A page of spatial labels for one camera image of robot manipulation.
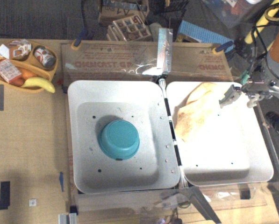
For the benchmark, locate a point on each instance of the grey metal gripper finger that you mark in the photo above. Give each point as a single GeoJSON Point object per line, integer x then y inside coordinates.
{"type": "Point", "coordinates": [230, 95]}
{"type": "Point", "coordinates": [252, 102]}

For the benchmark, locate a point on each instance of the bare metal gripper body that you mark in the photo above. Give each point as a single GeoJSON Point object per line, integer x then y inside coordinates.
{"type": "Point", "coordinates": [262, 87]}

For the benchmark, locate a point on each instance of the tan flatbread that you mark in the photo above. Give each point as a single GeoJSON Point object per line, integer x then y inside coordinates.
{"type": "Point", "coordinates": [193, 118]}

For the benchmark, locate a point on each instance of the white plastic tray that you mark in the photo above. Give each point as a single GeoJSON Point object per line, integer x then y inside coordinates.
{"type": "Point", "coordinates": [223, 148]}
{"type": "Point", "coordinates": [87, 136]}

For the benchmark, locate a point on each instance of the thin black and white rod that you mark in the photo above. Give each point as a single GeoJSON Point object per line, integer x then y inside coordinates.
{"type": "Point", "coordinates": [170, 119]}

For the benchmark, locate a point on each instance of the teal bowl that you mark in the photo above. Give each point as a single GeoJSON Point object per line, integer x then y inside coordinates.
{"type": "Point", "coordinates": [119, 139]}

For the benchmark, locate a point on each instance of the brown cardboard board red print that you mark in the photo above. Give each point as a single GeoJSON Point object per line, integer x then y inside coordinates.
{"type": "Point", "coordinates": [106, 64]}

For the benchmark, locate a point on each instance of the red and white can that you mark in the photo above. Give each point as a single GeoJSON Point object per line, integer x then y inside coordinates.
{"type": "Point", "coordinates": [44, 57]}

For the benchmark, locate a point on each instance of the yellow banana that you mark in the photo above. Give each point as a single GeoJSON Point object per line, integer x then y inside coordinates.
{"type": "Point", "coordinates": [40, 82]}

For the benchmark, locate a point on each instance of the orange carrot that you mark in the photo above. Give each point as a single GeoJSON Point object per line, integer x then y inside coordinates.
{"type": "Point", "coordinates": [27, 74]}

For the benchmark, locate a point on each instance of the white and orange carton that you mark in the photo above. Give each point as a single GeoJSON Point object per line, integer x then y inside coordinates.
{"type": "Point", "coordinates": [19, 50]}

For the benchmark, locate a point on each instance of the red and white packet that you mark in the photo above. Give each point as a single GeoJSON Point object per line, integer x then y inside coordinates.
{"type": "Point", "coordinates": [7, 71]}

